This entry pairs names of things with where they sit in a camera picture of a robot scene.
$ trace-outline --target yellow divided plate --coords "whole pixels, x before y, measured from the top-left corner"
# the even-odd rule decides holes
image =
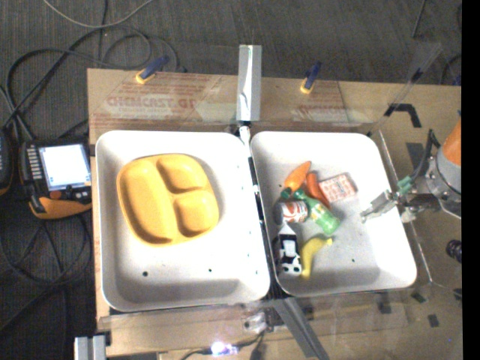
[[[142,157],[117,176],[121,211],[133,233],[153,245],[174,245],[211,231],[217,199],[197,160],[186,154]]]

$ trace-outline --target green bottle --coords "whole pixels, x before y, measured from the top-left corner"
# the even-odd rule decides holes
[[[335,217],[319,200],[307,196],[302,189],[293,193],[297,200],[303,200],[307,203],[308,216],[315,221],[323,230],[325,236],[332,236],[340,225],[340,220]]]

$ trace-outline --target toy carrot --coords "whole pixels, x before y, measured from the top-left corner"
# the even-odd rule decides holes
[[[323,203],[325,207],[328,209],[332,209],[332,206],[330,205],[330,202],[328,199],[325,197],[323,194],[322,190],[320,190],[320,187],[318,185],[318,180],[317,180],[317,174],[315,172],[309,172],[307,174],[307,193],[308,196],[313,197],[314,199],[319,200],[320,202]]]
[[[290,195],[298,190],[305,178],[307,177],[308,170],[310,169],[311,162],[305,161],[302,165],[297,166],[283,182],[284,190],[281,192],[281,196],[284,199],[288,199]]]

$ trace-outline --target dark floor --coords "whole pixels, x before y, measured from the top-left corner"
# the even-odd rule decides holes
[[[50,1],[75,20],[99,25],[126,17],[146,0]],[[140,69],[146,55],[173,57],[165,41],[178,57],[168,71],[237,74],[239,44],[259,44],[265,77],[302,78],[320,60],[323,79],[393,83],[407,81],[419,44],[438,43],[442,52],[420,83],[458,84],[461,4],[427,0],[412,37],[422,0],[156,0],[124,22],[149,36],[149,56],[131,29],[96,31],[73,46],[88,28],[60,17],[42,0],[0,0],[0,84],[18,104],[62,55],[52,48],[72,47],[90,58],[66,58],[23,104],[22,117],[38,138],[58,137],[79,123],[73,132],[86,131],[86,68],[102,66],[91,58],[100,57],[110,64],[106,68]],[[3,124],[9,109],[3,98],[0,103]],[[24,271],[12,270],[0,252],[0,357],[72,359],[74,337],[95,333],[93,270],[81,220],[43,225],[16,182],[0,202],[1,246],[10,262],[22,258],[35,236],[17,263]],[[90,233],[91,215],[81,217]],[[73,262],[71,282],[46,281]]]

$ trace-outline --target red and white can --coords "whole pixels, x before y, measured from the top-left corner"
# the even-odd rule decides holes
[[[274,207],[274,220],[278,225],[303,223],[308,217],[307,203],[302,200],[277,202]]]

